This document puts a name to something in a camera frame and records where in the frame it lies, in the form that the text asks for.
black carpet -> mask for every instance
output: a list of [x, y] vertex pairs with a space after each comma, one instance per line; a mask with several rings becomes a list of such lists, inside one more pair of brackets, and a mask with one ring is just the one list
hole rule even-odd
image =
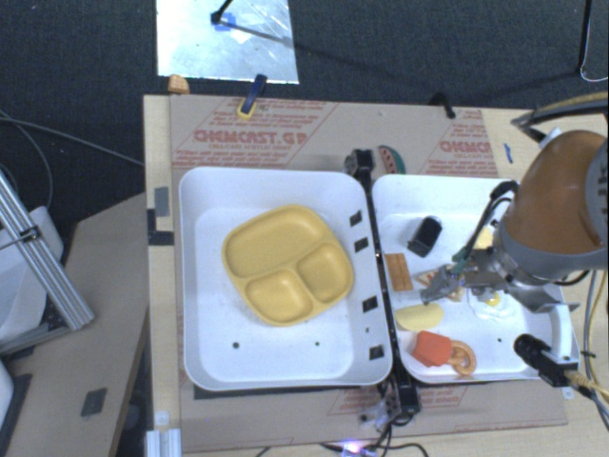
[[[609, 0], [595, 0], [589, 73], [607, 74]], [[607, 89], [576, 73], [584, 0], [289, 0], [301, 84], [266, 96], [532, 108]], [[0, 109], [143, 159], [156, 75], [155, 0], [0, 0]], [[195, 92], [247, 84], [197, 80]], [[79, 220], [144, 189], [141, 168], [33, 131], [55, 179], [51, 215]], [[47, 201], [31, 145], [0, 125], [0, 164], [29, 208]]]

yellow divided plate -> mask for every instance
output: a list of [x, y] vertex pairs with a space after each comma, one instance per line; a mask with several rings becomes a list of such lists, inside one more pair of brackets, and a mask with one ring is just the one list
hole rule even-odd
[[222, 260], [249, 307], [278, 327], [314, 317], [344, 298], [353, 267], [311, 209], [287, 205], [259, 215], [225, 239]]

cable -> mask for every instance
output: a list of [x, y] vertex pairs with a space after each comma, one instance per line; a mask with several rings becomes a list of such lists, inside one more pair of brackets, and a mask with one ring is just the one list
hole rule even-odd
[[[0, 115], [2, 115], [2, 118], [7, 119], [9, 121], [13, 121], [14, 119], [8, 115], [5, 111], [0, 109]], [[45, 171], [47, 172], [47, 180], [49, 182], [49, 198], [47, 199], [47, 209], [50, 209], [50, 205], [52, 204], [53, 201], [53, 190], [54, 190], [54, 185], [53, 185], [53, 173], [50, 170], [50, 165], [49, 165], [49, 161], [47, 160], [47, 156], [45, 155], [45, 153], [40, 149], [40, 146], [38, 146], [38, 143], [33, 139], [33, 137], [31, 135], [29, 135], [29, 133], [23, 128], [21, 127], [20, 124], [14, 123], [12, 122], [12, 124], [17, 128], [17, 130], [19, 130], [26, 139], [28, 139], [29, 143], [34, 147], [34, 149], [36, 149], [36, 152], [38, 153], [38, 155], [40, 156], [40, 159], [42, 160], [42, 164], [45, 167]]]
[[423, 447], [421, 444], [416, 444], [416, 443], [401, 444], [399, 446], [391, 446], [391, 447], [387, 446], [387, 447], [381, 447], [381, 448], [384, 448], [385, 450], [402, 450], [403, 448], [410, 448], [410, 447], [418, 448], [424, 457], [429, 457], [429, 454], [427, 453], [427, 450], [425, 450], [425, 447]]
[[343, 450], [340, 447], [332, 446], [330, 444], [320, 444], [320, 446], [331, 452], [343, 453]]
[[584, 51], [583, 51], [583, 61], [581, 62], [581, 66], [580, 66], [580, 76], [581, 79], [583, 79], [584, 81], [587, 81], [588, 83], [601, 83], [603, 81], [607, 81], [608, 76], [605, 76], [604, 78], [588, 78], [586, 76], [586, 60], [588, 59], [588, 43], [590, 41], [590, 21], [588, 21], [588, 24], [586, 26], [586, 43], [584, 46]]
[[[594, 288], [595, 288], [596, 280], [597, 280], [597, 272], [594, 271], [592, 273], [592, 278], [590, 279], [590, 288], [588, 289], [588, 296], [586, 297], [586, 309], [585, 309], [584, 322], [583, 322], [583, 351], [584, 351], [584, 353], [588, 353], [588, 354], [590, 353], [590, 343], [591, 343], [590, 321], [592, 318], [592, 300], [593, 300], [593, 296], [594, 296]], [[586, 369], [586, 376], [588, 377], [588, 379], [592, 379], [592, 371], [590, 368], [591, 367], [590, 366], [590, 357], [584, 357], [583, 363], [584, 363], [585, 369]], [[609, 431], [609, 409], [607, 409], [607, 407], [599, 400], [599, 397], [597, 396], [597, 394], [594, 390], [591, 390], [590, 393], [591, 393], [590, 399], [592, 401], [594, 401], [594, 403], [597, 405], [597, 410], [599, 412], [600, 419], [602, 420], [603, 424], [607, 428], [607, 431]]]
[[2, 163], [0, 163], [0, 169], [2, 171], [4, 171], [5, 176], [9, 179], [9, 181], [12, 183], [12, 188], [15, 190], [15, 192], [17, 194], [19, 194], [19, 185], [17, 184], [17, 180], [15, 179], [15, 177], [12, 175], [12, 172], [10, 172], [10, 169], [7, 168], [5, 165], [3, 165]]
[[391, 447], [391, 437], [393, 436], [393, 425], [389, 424], [389, 430], [387, 431], [387, 445], [383, 446], [383, 440], [379, 440], [379, 442], [377, 443], [376, 447], [374, 448], [375, 450], [377, 448], [382, 448], [383, 449], [383, 455], [381, 457], [384, 457], [385, 455], [387, 455], [387, 452], [389, 451], [389, 447]]
[[502, 198], [502, 196], [509, 191], [517, 191], [518, 186], [519, 185], [516, 181], [503, 181], [491, 191], [490, 200], [484, 208], [484, 212], [482, 213], [480, 220], [476, 225], [476, 228], [474, 229], [474, 233], [467, 241], [467, 244], [465, 244], [465, 246], [462, 247], [461, 250], [457, 252], [452, 258], [456, 264], [453, 268], [450, 269], [451, 274], [458, 276], [463, 272], [467, 262], [469, 261], [469, 256], [471, 255], [472, 250], [476, 245], [476, 240], [478, 240], [478, 236], [480, 235], [482, 228], [488, 222], [490, 222], [493, 213], [495, 212], [495, 209], [497, 209], [497, 207], [501, 203], [512, 201], [511, 198]]
[[405, 427], [406, 425], [408, 425], [410, 422], [412, 421], [412, 416], [409, 416], [408, 418], [406, 418], [403, 422], [399, 422], [398, 419], [394, 420], [393, 422], [393, 426], [394, 427]]
[[572, 385], [593, 389], [594, 391], [598, 392], [605, 401], [609, 401], [609, 389], [605, 389], [600, 384], [591, 381], [580, 372], [577, 372], [576, 370], [566, 370], [564, 375]]
[[260, 452], [258, 452], [256, 454], [256, 457], [262, 457], [263, 455], [265, 455], [268, 451], [270, 450], [270, 447], [265, 447], [263, 448]]
[[580, 76], [583, 80], [588, 83], [599, 83], [601, 81], [606, 81], [607, 77], [600, 79], [588, 78], [586, 76], [585, 65], [586, 60], [588, 59], [588, 43], [590, 42], [590, 20], [592, 17], [592, 0], [586, 0], [586, 5], [583, 11], [583, 19], [585, 26], [585, 34], [582, 30], [581, 43], [580, 43]]
[[7, 118], [7, 117], [0, 117], [0, 122], [7, 122], [9, 124], [15, 124], [15, 125], [20, 125], [20, 126], [24, 126], [24, 127], [29, 127], [31, 129], [36, 129], [36, 130], [39, 130], [42, 132], [49, 133], [51, 135], [56, 135], [58, 137], [62, 137], [63, 139], [67, 139], [69, 141], [75, 142], [77, 144], [80, 144], [81, 146], [86, 146], [88, 148], [99, 150], [100, 152], [103, 152], [105, 154], [108, 154], [108, 155], [111, 155], [114, 157], [118, 157], [119, 159], [123, 159], [124, 161], [127, 161], [128, 163], [134, 164], [136, 166], [144, 165], [143, 162], [138, 161], [137, 159], [133, 159], [132, 157], [126, 156], [124, 154], [121, 154], [120, 152], [116, 152], [114, 150], [104, 148], [103, 146], [98, 146], [97, 144], [93, 144], [92, 142], [86, 141], [84, 139], [80, 139], [78, 137], [74, 137], [73, 135], [69, 135], [69, 134], [67, 134], [65, 132], [61, 132], [59, 130], [51, 129], [49, 127], [39, 126], [38, 124], [33, 124], [32, 122], [25, 122], [23, 120], [16, 120], [14, 118]]
[[[588, 323], [589, 323], [588, 334], [590, 337], [590, 340], [588, 341], [589, 347], [592, 346], [592, 323], [594, 320], [594, 315], [597, 312], [597, 309], [599, 307], [600, 298], [602, 298], [603, 287], [605, 286], [606, 282], [607, 282], [607, 271], [605, 271], [604, 274], [602, 275], [602, 279], [600, 280], [599, 290], [597, 291], [597, 296], [595, 297], [594, 303], [592, 304], [592, 309], [590, 310], [590, 320], [588, 321]], [[592, 380], [596, 384], [599, 384], [599, 377], [597, 376], [594, 366], [592, 365], [592, 361], [588, 360], [588, 362], [590, 365], [590, 373], [592, 375]], [[606, 396], [603, 396], [603, 399], [605, 400], [606, 403], [609, 403], [609, 398], [607, 398]]]
[[557, 286], [573, 286], [573, 285], [576, 285], [577, 283], [579, 283], [580, 281], [582, 281], [588, 274], [590, 274], [590, 271], [585, 270], [578, 277], [576, 277], [570, 281], [559, 280], [559, 281], [555, 281], [554, 284]]

blue clip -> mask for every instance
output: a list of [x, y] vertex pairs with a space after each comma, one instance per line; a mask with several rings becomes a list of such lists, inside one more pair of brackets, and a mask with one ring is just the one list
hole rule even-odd
[[507, 160], [510, 164], [514, 164], [514, 159], [512, 159], [512, 150], [507, 145], [507, 143], [503, 143], [503, 148], [505, 149], [505, 155], [507, 156]]
[[257, 74], [256, 79], [249, 89], [247, 97], [242, 100], [237, 108], [237, 115], [241, 118], [249, 119], [256, 109], [256, 98], [265, 92], [266, 88], [266, 76], [263, 74]]
[[232, 13], [226, 11], [224, 18], [226, 19], [224, 22], [221, 20], [218, 24], [213, 25], [217, 32], [230, 32], [237, 25], [237, 18]]

wooden block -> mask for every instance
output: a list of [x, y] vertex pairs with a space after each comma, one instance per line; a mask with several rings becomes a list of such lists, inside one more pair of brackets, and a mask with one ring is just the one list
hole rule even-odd
[[172, 74], [171, 76], [169, 76], [167, 91], [169, 91], [169, 93], [188, 95], [190, 94], [190, 86], [188, 85], [188, 81], [185, 78], [183, 78], [179, 74]]
[[393, 290], [410, 291], [413, 286], [405, 256], [401, 253], [386, 254], [384, 259], [387, 263], [387, 269], [389, 269], [389, 277], [391, 278]]

